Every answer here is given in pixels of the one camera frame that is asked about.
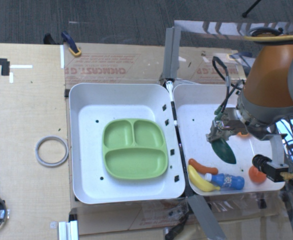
blue bottle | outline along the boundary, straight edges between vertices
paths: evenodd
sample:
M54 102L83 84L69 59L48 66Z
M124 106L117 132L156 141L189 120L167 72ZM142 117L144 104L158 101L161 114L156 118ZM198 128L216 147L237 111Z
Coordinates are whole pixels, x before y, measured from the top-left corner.
M221 188L233 188L236 190L243 189L245 185L245 179L241 176L233 176L226 173L219 173L217 175L212 175L211 173L206 173L204 179L208 182L214 182Z

green divided plate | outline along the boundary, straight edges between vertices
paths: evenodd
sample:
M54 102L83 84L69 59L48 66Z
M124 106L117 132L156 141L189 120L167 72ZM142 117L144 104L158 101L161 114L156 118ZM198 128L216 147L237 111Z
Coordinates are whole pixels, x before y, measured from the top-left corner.
M103 162L117 179L142 180L162 175L168 167L168 150L162 129L146 119L109 122L102 137Z

yellow banana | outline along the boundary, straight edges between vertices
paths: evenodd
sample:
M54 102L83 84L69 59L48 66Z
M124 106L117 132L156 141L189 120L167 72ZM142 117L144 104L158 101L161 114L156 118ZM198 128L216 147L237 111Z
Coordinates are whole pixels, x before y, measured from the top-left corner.
M192 165L187 166L188 177L190 181L195 185L198 189L204 192L211 192L213 190L220 190L219 186L213 185L211 182L208 182L204 178L202 178L196 169Z

clamp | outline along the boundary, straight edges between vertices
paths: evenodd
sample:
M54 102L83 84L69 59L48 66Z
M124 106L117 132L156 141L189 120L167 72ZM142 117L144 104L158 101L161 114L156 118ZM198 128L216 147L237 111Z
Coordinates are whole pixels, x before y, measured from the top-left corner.
M73 41L72 37L68 32L63 31L61 36L65 42L69 45L69 51L73 54L74 57L79 57L81 55L81 50L77 47L76 43Z

gray carpet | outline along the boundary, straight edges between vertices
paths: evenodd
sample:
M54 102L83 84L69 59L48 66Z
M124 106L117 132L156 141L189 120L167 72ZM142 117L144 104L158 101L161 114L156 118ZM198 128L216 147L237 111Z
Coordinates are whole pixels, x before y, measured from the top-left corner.
M217 23L293 23L293 0L0 0L0 43L43 44L46 33L62 43L163 46L174 20ZM261 47L229 38L182 36L181 46L231 48L256 54Z

